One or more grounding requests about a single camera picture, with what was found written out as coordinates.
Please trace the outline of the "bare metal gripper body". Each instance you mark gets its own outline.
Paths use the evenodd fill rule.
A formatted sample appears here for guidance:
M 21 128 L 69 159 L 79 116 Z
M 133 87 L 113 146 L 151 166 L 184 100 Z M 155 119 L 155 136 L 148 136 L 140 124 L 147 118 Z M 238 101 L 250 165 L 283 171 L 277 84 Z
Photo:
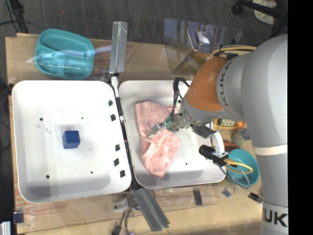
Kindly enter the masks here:
M 186 112 L 171 114 L 166 118 L 166 129 L 171 132 L 176 132 L 179 129 L 186 129 L 193 126 L 193 119 Z

